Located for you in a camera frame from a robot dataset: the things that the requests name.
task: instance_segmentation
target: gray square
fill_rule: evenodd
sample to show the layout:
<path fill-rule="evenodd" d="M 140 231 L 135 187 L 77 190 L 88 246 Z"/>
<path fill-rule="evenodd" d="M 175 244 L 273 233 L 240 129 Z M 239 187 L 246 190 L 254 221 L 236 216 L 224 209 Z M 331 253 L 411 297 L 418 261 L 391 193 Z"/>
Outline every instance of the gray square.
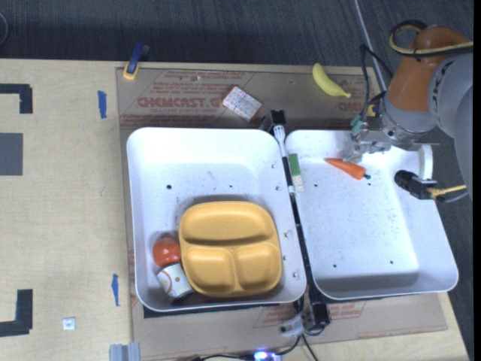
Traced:
<path fill-rule="evenodd" d="M 23 134 L 0 132 L 0 175 L 23 174 Z"/>

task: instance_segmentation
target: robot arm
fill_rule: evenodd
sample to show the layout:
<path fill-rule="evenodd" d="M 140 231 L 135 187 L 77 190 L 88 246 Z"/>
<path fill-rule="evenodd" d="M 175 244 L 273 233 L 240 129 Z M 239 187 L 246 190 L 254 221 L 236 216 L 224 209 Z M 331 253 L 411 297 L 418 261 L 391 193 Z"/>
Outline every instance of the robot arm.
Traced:
<path fill-rule="evenodd" d="M 409 49 L 395 44 L 395 33 L 417 29 Z M 343 159 L 359 162 L 364 153 L 391 146 L 417 150 L 419 139 L 439 126 L 455 142 L 461 175 L 473 198 L 473 42 L 447 27 L 404 22 L 390 36 L 403 57 L 375 116 L 352 124 Z"/>

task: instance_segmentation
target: toy sink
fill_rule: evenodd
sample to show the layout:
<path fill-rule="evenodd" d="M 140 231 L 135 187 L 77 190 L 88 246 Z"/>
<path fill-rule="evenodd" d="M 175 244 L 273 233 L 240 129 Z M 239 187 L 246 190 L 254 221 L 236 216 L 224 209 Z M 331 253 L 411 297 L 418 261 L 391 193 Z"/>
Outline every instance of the toy sink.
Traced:
<path fill-rule="evenodd" d="M 366 154 L 362 165 L 371 178 L 359 181 L 324 160 L 340 156 L 348 135 L 294 131 L 286 138 L 286 149 L 298 155 L 301 169 L 304 191 L 297 192 L 295 200 L 316 287 L 338 301 L 452 289 L 458 270 L 435 203 L 412 197 L 393 180 L 401 169 L 419 172 L 418 152 L 393 147 L 384 154 Z M 130 135 L 127 156 L 135 285 L 147 308 L 169 312 L 281 304 L 304 294 L 307 280 L 289 188 L 271 134 L 253 129 L 144 128 Z M 185 232 L 180 226 L 184 215 L 192 210 L 205 216 L 222 213 L 217 206 L 236 204 L 257 205 L 268 213 L 277 234 L 273 250 L 262 246 L 272 244 L 267 235 L 209 240 L 196 236 L 197 228 L 179 235 Z M 199 269 L 209 269 L 212 258 L 219 259 L 220 268 L 234 269 L 229 270 L 234 277 L 225 278 L 223 290 L 201 275 L 194 284 L 203 293 L 171 303 L 156 278 L 160 268 L 152 256 L 154 243 L 164 234 L 180 240 L 191 281 L 195 271 L 208 272 Z M 240 266 L 249 262 L 238 251 L 244 244 L 260 247 L 251 250 L 259 254 L 258 259 L 251 257 L 253 261 L 272 259 L 280 269 L 268 271 L 272 273 L 264 283 L 245 275 L 252 269 L 246 265 L 243 273 Z M 189 249 L 201 251 L 189 259 L 184 256 Z"/>

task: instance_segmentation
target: yellow and blue clamp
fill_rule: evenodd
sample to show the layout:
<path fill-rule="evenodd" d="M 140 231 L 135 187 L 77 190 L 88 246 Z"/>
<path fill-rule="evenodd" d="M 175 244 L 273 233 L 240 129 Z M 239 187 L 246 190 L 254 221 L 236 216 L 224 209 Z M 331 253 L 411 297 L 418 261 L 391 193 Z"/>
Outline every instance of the yellow and blue clamp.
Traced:
<path fill-rule="evenodd" d="M 126 64 L 123 69 L 123 77 L 125 79 L 134 80 L 138 73 L 138 63 L 142 60 L 146 60 L 149 55 L 150 46 L 138 41 L 135 44 L 134 51 L 130 62 Z"/>

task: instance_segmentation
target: dark background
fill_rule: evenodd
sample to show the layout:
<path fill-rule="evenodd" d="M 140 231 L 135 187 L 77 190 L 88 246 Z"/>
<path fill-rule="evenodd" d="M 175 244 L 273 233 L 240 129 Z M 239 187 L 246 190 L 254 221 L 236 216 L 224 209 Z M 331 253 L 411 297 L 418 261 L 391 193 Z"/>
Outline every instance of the dark background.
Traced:
<path fill-rule="evenodd" d="M 473 40 L 474 0 L 358 0 L 358 7 L 374 51 L 392 70 L 399 56 L 389 30 L 403 20 L 449 26 Z M 1 58 L 126 61 L 145 41 L 150 61 L 359 66 L 366 42 L 355 0 L 0 0 L 0 13 L 9 25 Z M 0 39 L 4 33 L 0 20 Z M 441 187 L 462 183 L 451 138 L 434 130 L 427 139 L 440 143 L 434 179 Z M 460 273 L 449 297 L 474 359 L 473 202 L 438 208 Z"/>

